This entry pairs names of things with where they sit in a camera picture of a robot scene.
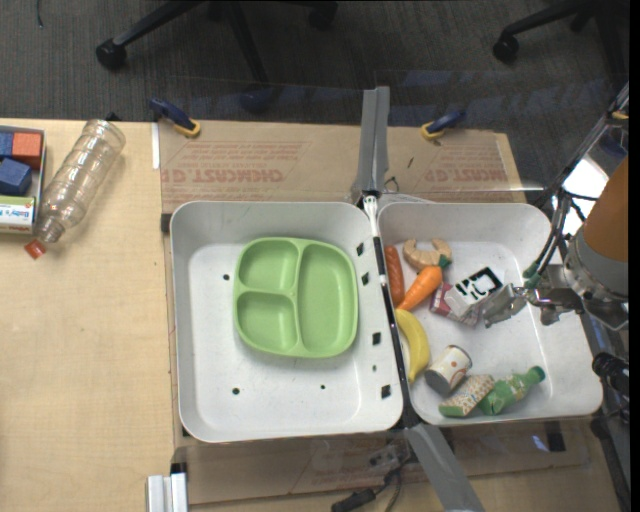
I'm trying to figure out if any green divided plate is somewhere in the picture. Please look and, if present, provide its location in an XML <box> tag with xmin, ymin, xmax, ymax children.
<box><xmin>231</xmin><ymin>236</ymin><xmax>361</xmax><ymax>360</ymax></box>

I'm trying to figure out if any orange toy carrot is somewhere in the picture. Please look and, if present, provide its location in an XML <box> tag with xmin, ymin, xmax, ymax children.
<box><xmin>395</xmin><ymin>254</ymin><xmax>453</xmax><ymax>313</ymax></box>

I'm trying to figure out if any black cylinder on white bracket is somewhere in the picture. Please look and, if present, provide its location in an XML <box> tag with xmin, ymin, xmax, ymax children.
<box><xmin>591</xmin><ymin>351</ymin><xmax>630</xmax><ymax>397</ymax></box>

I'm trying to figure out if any black office chair base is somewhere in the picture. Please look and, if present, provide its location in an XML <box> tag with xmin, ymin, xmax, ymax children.
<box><xmin>94</xmin><ymin>0</ymin><xmax>339</xmax><ymax>72</ymax></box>
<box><xmin>491</xmin><ymin>0</ymin><xmax>630</xmax><ymax>66</ymax></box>

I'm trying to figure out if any yellow banana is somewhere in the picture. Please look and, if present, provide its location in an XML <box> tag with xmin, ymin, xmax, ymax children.
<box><xmin>394</xmin><ymin>307</ymin><xmax>432</xmax><ymax>385</ymax></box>

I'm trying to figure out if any white cardboard box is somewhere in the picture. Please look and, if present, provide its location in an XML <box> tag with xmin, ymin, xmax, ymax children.
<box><xmin>0</xmin><ymin>124</ymin><xmax>48</xmax><ymax>236</ymax></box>

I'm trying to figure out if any white plastic tray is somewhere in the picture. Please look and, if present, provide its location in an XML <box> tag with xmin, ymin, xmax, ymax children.
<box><xmin>375</xmin><ymin>201</ymin><xmax>605</xmax><ymax>428</ymax></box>
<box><xmin>168</xmin><ymin>200</ymin><xmax>405</xmax><ymax>445</ymax></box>

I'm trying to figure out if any green bottle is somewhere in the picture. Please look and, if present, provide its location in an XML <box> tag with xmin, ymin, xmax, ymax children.
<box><xmin>476</xmin><ymin>365</ymin><xmax>548</xmax><ymax>418</ymax></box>

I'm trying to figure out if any white small can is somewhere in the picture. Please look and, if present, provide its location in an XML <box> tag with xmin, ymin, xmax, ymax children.
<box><xmin>424</xmin><ymin>344</ymin><xmax>474</xmax><ymax>397</ymax></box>

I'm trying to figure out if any orange-red toy sausage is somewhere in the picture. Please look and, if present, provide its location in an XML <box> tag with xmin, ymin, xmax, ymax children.
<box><xmin>383</xmin><ymin>244</ymin><xmax>407</xmax><ymax>308</ymax></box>

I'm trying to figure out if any orange patterned carton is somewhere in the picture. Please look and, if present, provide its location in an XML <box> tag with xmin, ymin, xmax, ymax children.
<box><xmin>437</xmin><ymin>373</ymin><xmax>497</xmax><ymax>419</ymax></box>

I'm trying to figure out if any tan toy croissant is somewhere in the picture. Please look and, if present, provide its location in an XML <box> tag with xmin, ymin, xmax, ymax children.
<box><xmin>402</xmin><ymin>237</ymin><xmax>454</xmax><ymax>274</ymax></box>

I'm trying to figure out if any large blue cube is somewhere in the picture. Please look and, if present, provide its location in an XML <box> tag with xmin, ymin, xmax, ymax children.
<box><xmin>0</xmin><ymin>156</ymin><xmax>33</xmax><ymax>198</ymax></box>

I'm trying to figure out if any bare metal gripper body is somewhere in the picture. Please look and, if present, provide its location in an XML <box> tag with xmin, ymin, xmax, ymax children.
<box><xmin>523</xmin><ymin>263</ymin><xmax>630</xmax><ymax>331</ymax></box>

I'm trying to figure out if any orange cube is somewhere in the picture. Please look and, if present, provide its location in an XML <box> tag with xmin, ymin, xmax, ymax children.
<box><xmin>10</xmin><ymin>130</ymin><xmax>46</xmax><ymax>170</ymax></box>

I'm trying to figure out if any clear plastic bottle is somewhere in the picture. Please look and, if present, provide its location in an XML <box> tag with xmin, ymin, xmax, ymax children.
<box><xmin>23</xmin><ymin>117</ymin><xmax>128</xmax><ymax>261</ymax></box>

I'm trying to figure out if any brown cardboard board red print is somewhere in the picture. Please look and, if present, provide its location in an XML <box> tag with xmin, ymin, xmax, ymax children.
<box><xmin>157</xmin><ymin>118</ymin><xmax>590</xmax><ymax>506</ymax></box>

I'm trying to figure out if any white and pink carton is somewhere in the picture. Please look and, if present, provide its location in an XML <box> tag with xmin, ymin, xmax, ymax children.
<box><xmin>429</xmin><ymin>265</ymin><xmax>504</xmax><ymax>328</ymax></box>

